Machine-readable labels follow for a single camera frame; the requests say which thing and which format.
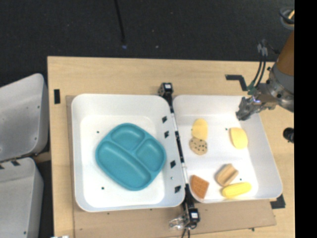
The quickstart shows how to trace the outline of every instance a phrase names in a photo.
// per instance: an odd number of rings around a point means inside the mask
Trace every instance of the teal plate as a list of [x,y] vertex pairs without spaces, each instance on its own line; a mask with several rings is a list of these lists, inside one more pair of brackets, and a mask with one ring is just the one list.
[[141,190],[162,170],[166,152],[148,132],[132,123],[123,123],[99,143],[96,161],[121,186],[129,190]]

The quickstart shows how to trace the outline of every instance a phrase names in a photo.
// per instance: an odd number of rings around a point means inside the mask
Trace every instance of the blue plate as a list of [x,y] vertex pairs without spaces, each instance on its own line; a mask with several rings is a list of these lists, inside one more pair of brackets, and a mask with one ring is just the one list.
[[123,123],[99,143],[96,161],[121,186],[129,190],[141,190],[162,170],[166,152],[145,130],[132,123]]

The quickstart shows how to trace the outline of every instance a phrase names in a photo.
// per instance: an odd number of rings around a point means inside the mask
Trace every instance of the table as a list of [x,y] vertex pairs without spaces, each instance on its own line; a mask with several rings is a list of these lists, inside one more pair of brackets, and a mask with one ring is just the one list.
[[[122,235],[122,232],[129,232],[129,237],[180,235],[180,232],[169,231],[162,226],[165,225],[164,220],[174,218],[173,214],[179,209],[129,211],[127,214],[134,221],[126,215],[122,218],[120,212],[111,212],[108,213],[109,219],[106,220],[103,215],[100,222],[91,223],[90,216],[76,207],[72,196],[66,96],[82,93],[156,95],[163,82],[173,84],[174,96],[246,95],[239,81],[228,81],[225,75],[242,75],[248,84],[257,68],[258,63],[251,61],[48,57],[54,235],[77,238],[90,234],[86,237],[99,237],[100,230],[106,232],[107,237]],[[249,202],[247,212],[245,205],[226,208],[227,212],[219,204],[213,208],[199,205],[202,219],[205,216],[211,222],[201,221],[192,230],[191,236],[295,237],[294,144],[282,136],[285,128],[294,127],[294,114],[276,107],[275,110],[261,112],[260,116],[282,179],[286,208],[271,210],[268,200]]]

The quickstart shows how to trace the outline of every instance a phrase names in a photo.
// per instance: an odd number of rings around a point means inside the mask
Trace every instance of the wooden table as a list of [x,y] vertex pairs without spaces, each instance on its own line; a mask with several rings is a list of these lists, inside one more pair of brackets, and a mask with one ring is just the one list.
[[[85,235],[90,234],[85,237],[99,237],[102,230],[107,237],[115,237],[116,228],[118,235],[122,235],[122,229],[129,228],[129,225],[134,227],[134,230],[129,230],[129,237],[180,235],[180,232],[169,231],[167,226],[164,226],[166,218],[175,217],[173,209],[153,209],[151,213],[150,209],[129,211],[127,214],[138,218],[138,221],[131,223],[130,218],[124,219],[125,225],[114,221],[122,220],[120,212],[111,213],[108,220],[102,220],[100,223],[90,223],[89,215],[76,207],[72,195],[66,96],[82,93],[156,95],[163,82],[173,84],[174,96],[246,95],[239,81],[228,81],[225,75],[242,75],[248,84],[257,68],[257,62],[244,61],[48,57],[54,235],[77,238],[81,237],[82,232]],[[211,208],[213,213],[208,215],[211,223],[201,221],[199,226],[192,230],[193,237],[295,237],[294,144],[288,143],[282,136],[285,128],[294,127],[294,115],[276,107],[275,110],[261,112],[260,116],[282,179],[286,208],[271,210],[267,200],[260,203],[260,209],[253,202],[249,204],[250,209],[247,212],[243,207],[236,207],[226,214],[223,211],[217,212],[217,207],[222,209],[222,206],[215,204]],[[202,217],[206,215],[207,218],[208,207],[199,205],[200,211],[203,211]],[[254,231],[245,229],[252,227],[255,228]]]

